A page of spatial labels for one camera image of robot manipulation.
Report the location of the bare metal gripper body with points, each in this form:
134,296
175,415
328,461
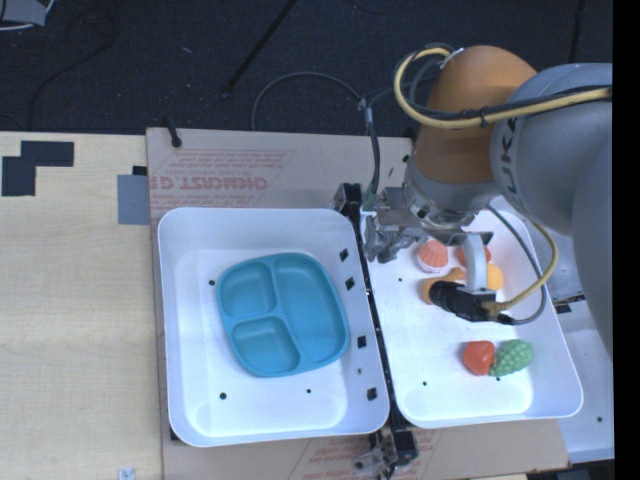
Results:
400,213

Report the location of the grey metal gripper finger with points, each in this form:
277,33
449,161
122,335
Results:
371,240
390,249

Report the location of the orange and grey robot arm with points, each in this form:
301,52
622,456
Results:
545,168

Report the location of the orange and white cupcake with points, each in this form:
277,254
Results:
433,255

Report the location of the red-orange round toy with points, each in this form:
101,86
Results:
462,255

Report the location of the brown cardboard board red print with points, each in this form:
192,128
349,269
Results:
300,173

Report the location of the blue divided plate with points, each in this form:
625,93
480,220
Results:
295,308

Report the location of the yellow-orange toy bread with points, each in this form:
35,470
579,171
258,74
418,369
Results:
495,278

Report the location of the red-orange toy pepper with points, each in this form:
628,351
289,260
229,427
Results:
477,357

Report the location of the white plastic tray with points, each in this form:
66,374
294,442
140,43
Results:
200,348
450,398

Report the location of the green grapes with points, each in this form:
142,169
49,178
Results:
512,357

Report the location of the black cylinder on white bracket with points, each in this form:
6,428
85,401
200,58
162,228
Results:
457,300

